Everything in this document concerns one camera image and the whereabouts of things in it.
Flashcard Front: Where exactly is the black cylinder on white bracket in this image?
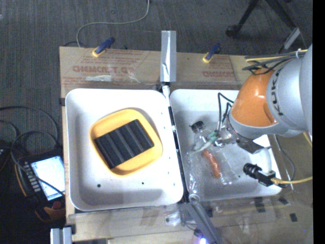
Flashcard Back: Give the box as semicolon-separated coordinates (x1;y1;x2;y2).
243;147;276;187

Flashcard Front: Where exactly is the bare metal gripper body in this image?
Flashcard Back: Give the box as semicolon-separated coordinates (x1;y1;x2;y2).
215;127;265;155

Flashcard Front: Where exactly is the black ribbed block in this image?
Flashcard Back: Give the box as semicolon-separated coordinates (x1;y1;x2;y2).
93;118;155;170

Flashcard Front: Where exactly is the white plastic tray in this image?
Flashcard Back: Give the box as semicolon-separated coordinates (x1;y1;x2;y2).
65;88;184;212
169;88;283;202

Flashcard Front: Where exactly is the brown cardboard board red print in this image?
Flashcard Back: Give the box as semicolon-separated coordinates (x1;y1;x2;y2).
58;46;313;241

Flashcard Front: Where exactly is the clear plastic bottle black cap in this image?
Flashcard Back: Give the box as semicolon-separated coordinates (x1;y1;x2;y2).
190;120;240;186

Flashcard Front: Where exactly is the orange sausage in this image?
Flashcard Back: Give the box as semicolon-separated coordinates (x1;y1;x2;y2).
202;149;222;179

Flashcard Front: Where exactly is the yellow plate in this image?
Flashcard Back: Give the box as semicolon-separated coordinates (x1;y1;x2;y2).
88;108;164;177

